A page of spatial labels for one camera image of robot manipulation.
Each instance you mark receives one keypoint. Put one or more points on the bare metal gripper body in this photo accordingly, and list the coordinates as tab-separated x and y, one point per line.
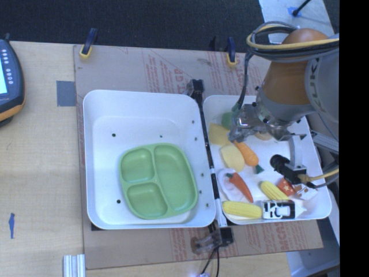
252	120

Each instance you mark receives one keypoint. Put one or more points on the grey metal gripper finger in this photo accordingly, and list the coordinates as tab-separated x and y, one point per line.
242	136
233	136

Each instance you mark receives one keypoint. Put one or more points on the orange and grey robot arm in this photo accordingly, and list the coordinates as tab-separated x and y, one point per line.
288	76

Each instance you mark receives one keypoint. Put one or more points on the yellow toy food slice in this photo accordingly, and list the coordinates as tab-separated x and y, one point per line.
217	134

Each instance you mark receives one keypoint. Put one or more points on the green toy vegetable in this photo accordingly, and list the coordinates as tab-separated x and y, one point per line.
226	120

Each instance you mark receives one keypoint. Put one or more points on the beige toy bread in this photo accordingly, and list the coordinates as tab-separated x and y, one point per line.
263	136

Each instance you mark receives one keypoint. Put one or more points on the light orange toy carrot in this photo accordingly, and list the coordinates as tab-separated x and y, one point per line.
249	154

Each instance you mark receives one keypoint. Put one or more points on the pale yellow toy potato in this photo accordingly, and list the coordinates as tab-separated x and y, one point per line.
233	158

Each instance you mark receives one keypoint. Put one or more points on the thin black and white rod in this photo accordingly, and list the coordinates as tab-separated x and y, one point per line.
212	169

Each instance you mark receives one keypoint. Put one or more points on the dark orange toy carrot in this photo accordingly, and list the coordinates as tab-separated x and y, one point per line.
240	185

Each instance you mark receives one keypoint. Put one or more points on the white toy fried egg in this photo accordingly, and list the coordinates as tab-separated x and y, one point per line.
227	187

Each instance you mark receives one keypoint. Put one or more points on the short yellow toy corn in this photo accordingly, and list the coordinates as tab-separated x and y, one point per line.
272	191

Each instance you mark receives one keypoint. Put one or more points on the red carton with star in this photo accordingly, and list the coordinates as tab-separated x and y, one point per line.
286	187

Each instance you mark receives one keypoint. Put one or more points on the green divided plate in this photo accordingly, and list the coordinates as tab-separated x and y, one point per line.
173	172

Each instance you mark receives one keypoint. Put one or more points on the long yellow toy corn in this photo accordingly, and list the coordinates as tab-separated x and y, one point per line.
242	209

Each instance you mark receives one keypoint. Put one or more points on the black and white carton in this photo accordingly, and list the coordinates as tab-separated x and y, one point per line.
278	210

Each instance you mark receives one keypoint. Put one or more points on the white and brown carton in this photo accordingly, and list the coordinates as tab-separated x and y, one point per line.
307	193

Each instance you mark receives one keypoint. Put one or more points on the white plastic tray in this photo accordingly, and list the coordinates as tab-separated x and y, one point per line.
305	206
138	120

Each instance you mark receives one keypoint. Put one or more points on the brown cardboard board red print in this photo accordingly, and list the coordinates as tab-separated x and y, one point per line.
129	68

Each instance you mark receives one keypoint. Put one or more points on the black cylinder on white bracket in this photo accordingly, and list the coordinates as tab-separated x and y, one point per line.
288	167

